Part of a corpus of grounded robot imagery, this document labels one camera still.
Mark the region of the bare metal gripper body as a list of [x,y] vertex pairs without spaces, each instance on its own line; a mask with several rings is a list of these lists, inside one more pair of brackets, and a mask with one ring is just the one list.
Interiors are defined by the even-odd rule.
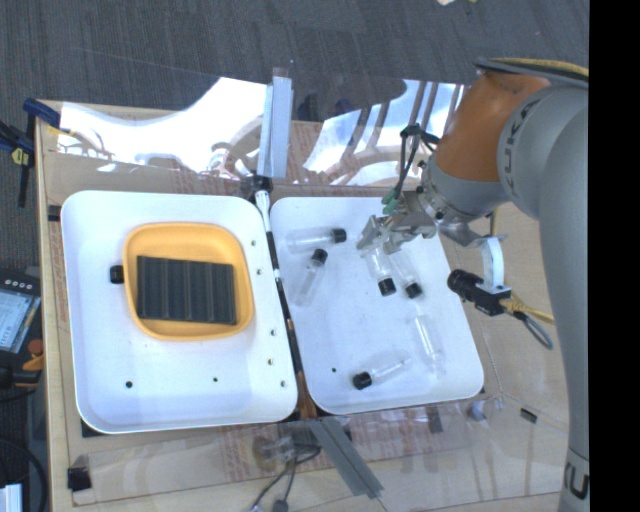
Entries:
[[456,209],[439,192],[403,191],[392,214],[392,230],[435,227],[436,234],[461,246],[476,246],[483,236],[470,223],[478,219]]

